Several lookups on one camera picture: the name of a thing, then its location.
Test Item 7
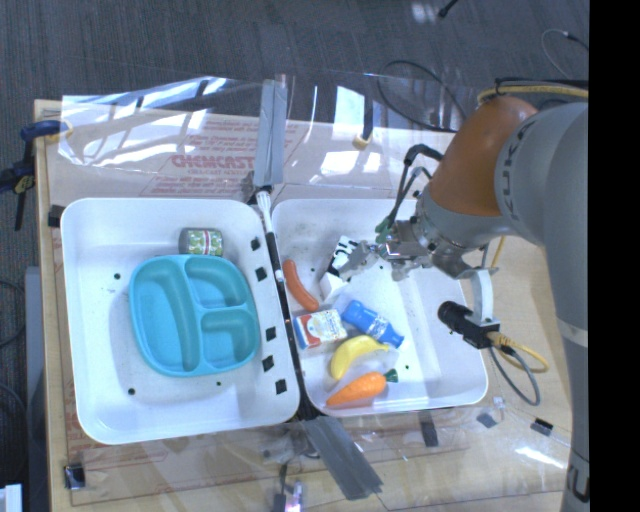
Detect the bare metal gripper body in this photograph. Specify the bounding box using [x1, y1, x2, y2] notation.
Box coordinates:
[375, 230, 482, 282]

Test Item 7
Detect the white carton with black print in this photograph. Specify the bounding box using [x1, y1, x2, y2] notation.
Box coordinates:
[319, 235, 364, 302]

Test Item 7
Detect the red sausage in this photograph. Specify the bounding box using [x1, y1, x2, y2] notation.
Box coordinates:
[281, 258, 321, 313]

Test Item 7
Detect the blue bottle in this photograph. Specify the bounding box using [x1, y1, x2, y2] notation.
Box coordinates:
[340, 299, 406, 350]

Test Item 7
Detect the white red and orange carton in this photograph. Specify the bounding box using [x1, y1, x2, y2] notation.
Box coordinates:
[292, 308, 349, 351]

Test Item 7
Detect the yellow banana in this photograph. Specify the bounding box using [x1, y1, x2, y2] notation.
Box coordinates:
[329, 334, 392, 382]

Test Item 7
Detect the white plastic tray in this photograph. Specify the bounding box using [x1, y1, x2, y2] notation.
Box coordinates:
[269, 198, 490, 418]
[59, 197, 302, 446]

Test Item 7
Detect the orange carrot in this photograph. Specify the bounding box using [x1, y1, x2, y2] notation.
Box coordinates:
[325, 368, 400, 408]

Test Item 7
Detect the green and white patterned can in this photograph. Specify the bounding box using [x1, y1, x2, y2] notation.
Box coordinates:
[177, 227, 225, 258]

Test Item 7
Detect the blue divided plate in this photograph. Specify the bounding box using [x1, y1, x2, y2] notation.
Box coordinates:
[128, 253, 263, 378]

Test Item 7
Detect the brown cardboard board red print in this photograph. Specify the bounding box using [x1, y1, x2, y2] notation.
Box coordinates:
[42, 107, 572, 507]

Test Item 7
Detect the black cylinder on white bracket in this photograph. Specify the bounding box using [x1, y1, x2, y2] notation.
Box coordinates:
[437, 267, 502, 351]

